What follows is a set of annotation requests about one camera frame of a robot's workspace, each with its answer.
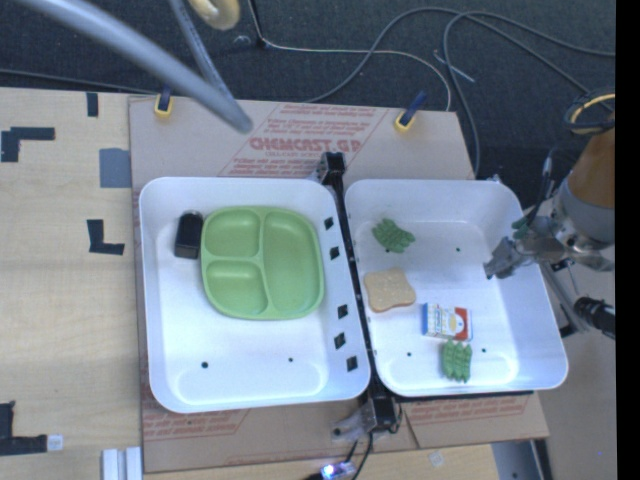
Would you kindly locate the black cylinder on white bracket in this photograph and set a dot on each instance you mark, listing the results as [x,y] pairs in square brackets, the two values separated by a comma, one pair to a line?
[595,313]

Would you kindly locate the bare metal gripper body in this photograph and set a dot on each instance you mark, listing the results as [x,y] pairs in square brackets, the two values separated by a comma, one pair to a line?
[547,245]

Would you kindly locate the white plastic tray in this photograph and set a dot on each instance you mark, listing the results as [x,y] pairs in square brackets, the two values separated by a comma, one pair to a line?
[250,363]
[450,268]

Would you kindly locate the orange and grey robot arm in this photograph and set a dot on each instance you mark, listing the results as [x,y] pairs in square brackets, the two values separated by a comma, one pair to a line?
[592,188]

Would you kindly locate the green pea pods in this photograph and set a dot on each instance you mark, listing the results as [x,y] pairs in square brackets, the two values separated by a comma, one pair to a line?
[392,235]
[456,360]

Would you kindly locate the small black box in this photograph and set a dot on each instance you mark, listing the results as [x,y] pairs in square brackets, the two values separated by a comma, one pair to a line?
[187,235]

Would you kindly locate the brown cardboard board red print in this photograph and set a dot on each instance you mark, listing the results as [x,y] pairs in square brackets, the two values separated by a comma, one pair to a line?
[200,148]

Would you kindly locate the tan bread slice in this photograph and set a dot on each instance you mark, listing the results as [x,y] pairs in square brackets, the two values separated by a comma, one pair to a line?
[389,290]

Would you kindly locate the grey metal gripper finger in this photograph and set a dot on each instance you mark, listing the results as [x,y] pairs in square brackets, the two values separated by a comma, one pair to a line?
[504,247]
[497,268]

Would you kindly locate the white blue red carton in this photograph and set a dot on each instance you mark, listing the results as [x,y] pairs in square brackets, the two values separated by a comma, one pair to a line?
[447,322]

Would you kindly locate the green divided plate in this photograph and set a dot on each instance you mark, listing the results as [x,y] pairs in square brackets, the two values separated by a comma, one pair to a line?
[290,268]

